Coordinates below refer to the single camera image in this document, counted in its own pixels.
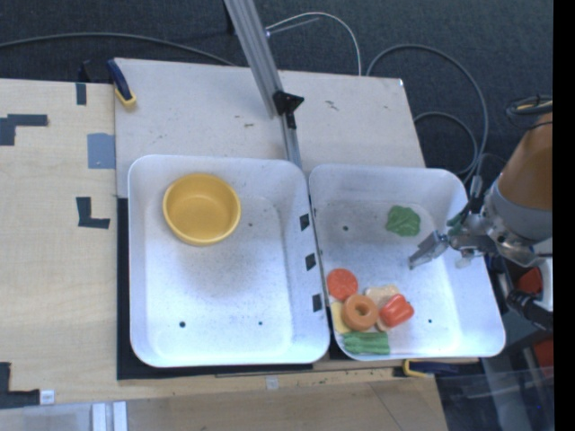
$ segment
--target bowl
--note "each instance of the bowl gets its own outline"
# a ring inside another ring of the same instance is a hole
[[[175,180],[164,193],[163,211],[173,233],[193,246],[223,241],[242,215],[235,190],[225,180],[202,172]]]

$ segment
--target donut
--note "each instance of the donut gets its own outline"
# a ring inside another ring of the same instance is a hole
[[[377,322],[377,305],[365,295],[350,295],[341,307],[341,318],[352,330],[368,330]]]

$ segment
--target red object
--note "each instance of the red object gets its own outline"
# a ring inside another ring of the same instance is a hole
[[[393,295],[379,310],[379,317],[389,328],[406,322],[413,314],[415,314],[415,310],[402,294]]]
[[[333,269],[327,276],[326,281],[328,292],[338,300],[344,301],[350,295],[358,292],[358,279],[348,269]]]

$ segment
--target white tray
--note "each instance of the white tray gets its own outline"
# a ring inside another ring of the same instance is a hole
[[[435,229],[444,232],[446,220],[465,205],[456,176],[436,169],[324,164],[312,171],[309,185],[324,274],[350,269],[360,293],[395,284],[415,309],[410,320],[389,330],[390,355],[346,352],[350,357],[479,357],[503,349],[505,330],[483,259],[459,269],[460,254],[448,250],[414,270],[408,267],[417,245]],[[417,236],[386,231],[394,205],[420,216]],[[341,335],[336,333],[336,340],[345,351]]]
[[[165,190],[190,172],[223,178],[242,202],[237,229],[214,246],[185,244],[164,221]],[[144,156],[128,173],[128,207],[130,339],[143,362],[306,364],[325,354],[323,283],[305,227],[305,176],[294,164]]]

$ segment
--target white cable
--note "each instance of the white cable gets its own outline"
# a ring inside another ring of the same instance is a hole
[[[362,70],[362,68],[361,68],[361,54],[359,53],[359,44],[358,44],[358,41],[356,40],[356,36],[354,35],[353,31],[349,28],[348,24],[346,24],[340,18],[333,16],[332,14],[322,13],[322,12],[308,12],[308,13],[297,14],[296,16],[291,16],[287,19],[284,19],[283,21],[275,22],[275,23],[269,25],[268,27],[266,27],[266,31],[268,31],[271,34],[271,32],[270,32],[271,29],[274,29],[275,27],[279,27],[280,25],[283,25],[287,22],[291,22],[291,21],[294,21],[295,19],[300,19],[300,18],[303,18],[306,16],[323,16],[326,18],[333,19],[334,21],[337,21],[339,24],[341,24],[343,27],[345,27],[345,30],[348,31],[349,35],[351,36],[351,39],[353,40],[353,44],[354,44],[355,49],[356,49],[356,56],[358,59],[358,75],[361,76],[361,70]]]

